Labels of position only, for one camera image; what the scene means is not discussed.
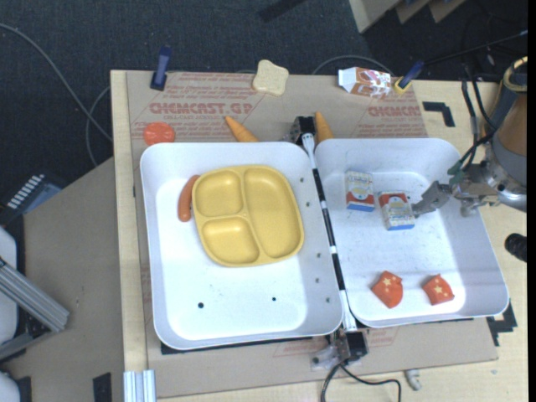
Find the beige bread slice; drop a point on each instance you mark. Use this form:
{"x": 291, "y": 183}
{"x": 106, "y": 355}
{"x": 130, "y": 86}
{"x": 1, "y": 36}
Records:
{"x": 270, "y": 78}

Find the orange sausage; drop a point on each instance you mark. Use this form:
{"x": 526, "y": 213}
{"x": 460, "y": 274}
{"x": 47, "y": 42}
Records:
{"x": 184, "y": 203}

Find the red slice with yellow stars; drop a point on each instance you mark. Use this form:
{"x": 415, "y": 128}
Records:
{"x": 438, "y": 290}
{"x": 388, "y": 290}

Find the orange carrot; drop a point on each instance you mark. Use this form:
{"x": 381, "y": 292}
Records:
{"x": 323, "y": 128}
{"x": 239, "y": 131}

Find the red round tomato slice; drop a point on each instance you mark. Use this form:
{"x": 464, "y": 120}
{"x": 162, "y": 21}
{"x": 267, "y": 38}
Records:
{"x": 159, "y": 133}

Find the small white red blue carton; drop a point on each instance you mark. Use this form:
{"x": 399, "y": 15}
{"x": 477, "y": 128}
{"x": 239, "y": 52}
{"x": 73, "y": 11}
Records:
{"x": 360, "y": 191}
{"x": 395, "y": 211}

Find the yellow divided plate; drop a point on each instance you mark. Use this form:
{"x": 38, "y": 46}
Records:
{"x": 251, "y": 216}

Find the thin black and white rod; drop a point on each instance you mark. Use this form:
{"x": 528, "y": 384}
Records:
{"x": 331, "y": 228}

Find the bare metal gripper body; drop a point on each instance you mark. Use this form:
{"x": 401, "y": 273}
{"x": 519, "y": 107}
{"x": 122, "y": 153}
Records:
{"x": 481, "y": 187}

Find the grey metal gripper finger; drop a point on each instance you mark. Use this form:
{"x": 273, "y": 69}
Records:
{"x": 433, "y": 197}
{"x": 469, "y": 209}

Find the black cylinder on white bracket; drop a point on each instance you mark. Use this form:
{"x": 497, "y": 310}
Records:
{"x": 517, "y": 246}

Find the brown cardboard board red print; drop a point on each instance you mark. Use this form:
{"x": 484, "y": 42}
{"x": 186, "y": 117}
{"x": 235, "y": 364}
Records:
{"x": 234, "y": 371}

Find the orange and white carton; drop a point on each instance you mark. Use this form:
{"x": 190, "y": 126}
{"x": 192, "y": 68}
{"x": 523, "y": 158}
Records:
{"x": 364, "y": 83}

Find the white plastic tray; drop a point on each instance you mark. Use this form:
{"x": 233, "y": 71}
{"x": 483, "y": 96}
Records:
{"x": 419, "y": 254}
{"x": 234, "y": 304}

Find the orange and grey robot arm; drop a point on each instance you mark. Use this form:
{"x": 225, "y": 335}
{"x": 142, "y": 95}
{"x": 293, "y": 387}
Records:
{"x": 513, "y": 117}

